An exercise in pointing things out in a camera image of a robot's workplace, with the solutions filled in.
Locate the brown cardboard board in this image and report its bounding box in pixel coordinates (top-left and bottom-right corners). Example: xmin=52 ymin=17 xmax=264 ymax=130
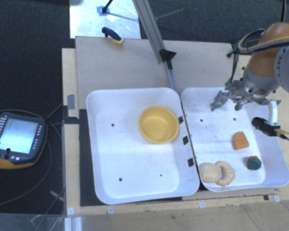
xmin=75 ymin=36 xmax=276 ymax=201

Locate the black cylinder on white bracket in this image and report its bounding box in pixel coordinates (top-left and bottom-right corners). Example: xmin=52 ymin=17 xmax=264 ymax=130
xmin=251 ymin=99 xmax=282 ymax=137

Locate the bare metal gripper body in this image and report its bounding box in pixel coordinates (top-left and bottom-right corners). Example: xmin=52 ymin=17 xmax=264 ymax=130
xmin=227 ymin=80 xmax=273 ymax=104

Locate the white plastic tray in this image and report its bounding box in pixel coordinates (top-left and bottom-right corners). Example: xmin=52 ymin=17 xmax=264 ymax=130
xmin=181 ymin=87 xmax=289 ymax=193
xmin=86 ymin=87 xmax=200 ymax=205

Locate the orange bread slice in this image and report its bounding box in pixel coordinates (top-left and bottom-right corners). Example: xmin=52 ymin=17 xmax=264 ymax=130
xmin=232 ymin=131 xmax=250 ymax=151

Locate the yellow bowl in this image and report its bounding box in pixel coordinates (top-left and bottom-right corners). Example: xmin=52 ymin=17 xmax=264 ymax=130
xmin=138 ymin=105 xmax=180 ymax=145

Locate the green round toy vegetable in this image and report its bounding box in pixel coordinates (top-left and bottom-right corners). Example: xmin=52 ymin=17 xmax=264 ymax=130
xmin=246 ymin=155 xmax=263 ymax=171

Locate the beige round bun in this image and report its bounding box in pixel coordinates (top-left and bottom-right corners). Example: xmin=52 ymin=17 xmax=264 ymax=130
xmin=198 ymin=162 xmax=221 ymax=183

